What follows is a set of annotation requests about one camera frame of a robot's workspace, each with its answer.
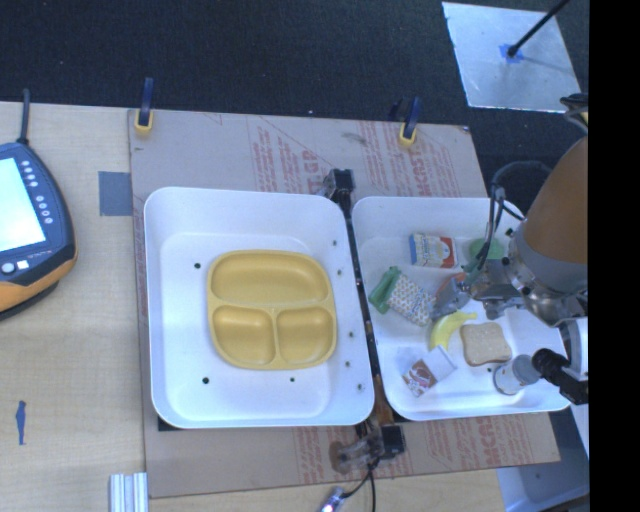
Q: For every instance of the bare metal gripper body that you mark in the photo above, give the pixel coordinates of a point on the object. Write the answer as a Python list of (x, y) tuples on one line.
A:
[(505, 295)]

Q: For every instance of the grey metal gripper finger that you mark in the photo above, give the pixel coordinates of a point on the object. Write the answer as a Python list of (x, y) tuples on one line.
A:
[(446, 311), (456, 289)]

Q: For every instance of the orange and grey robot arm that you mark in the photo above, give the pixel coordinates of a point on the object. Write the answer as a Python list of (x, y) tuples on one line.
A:
[(560, 215)]

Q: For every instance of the yellow banana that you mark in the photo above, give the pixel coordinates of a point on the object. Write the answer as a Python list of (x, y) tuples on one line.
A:
[(442, 330)]

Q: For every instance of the white patterned packet green top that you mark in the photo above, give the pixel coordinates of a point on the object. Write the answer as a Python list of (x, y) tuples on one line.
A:
[(407, 297)]

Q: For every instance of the blue white red carton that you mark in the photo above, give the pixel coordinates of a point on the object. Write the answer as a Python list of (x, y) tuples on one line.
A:
[(432, 251)]

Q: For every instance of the green round toy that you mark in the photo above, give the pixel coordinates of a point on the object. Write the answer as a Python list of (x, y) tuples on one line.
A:
[(492, 249)]

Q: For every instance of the brown bread slice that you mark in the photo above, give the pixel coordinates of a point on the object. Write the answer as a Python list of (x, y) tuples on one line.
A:
[(484, 344)]

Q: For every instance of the white and brown carton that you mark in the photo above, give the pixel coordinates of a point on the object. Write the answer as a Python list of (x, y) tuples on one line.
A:
[(425, 375)]

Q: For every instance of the white and grey bottle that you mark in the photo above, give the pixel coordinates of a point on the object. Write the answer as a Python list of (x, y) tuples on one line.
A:
[(512, 376)]

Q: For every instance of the thin black and white rod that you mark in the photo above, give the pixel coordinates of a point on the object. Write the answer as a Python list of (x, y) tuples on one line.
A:
[(361, 300)]

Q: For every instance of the white plastic tray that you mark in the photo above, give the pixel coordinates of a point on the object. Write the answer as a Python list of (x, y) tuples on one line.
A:
[(175, 310), (475, 400)]

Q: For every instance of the yellow divided plate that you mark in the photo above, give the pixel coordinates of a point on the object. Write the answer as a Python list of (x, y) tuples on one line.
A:
[(270, 280)]

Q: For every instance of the brown cardboard board red print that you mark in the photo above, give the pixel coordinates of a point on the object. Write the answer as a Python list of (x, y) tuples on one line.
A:
[(210, 150)]

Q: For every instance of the black cylinder on white bracket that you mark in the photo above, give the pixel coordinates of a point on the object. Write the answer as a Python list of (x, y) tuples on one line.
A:
[(560, 372)]

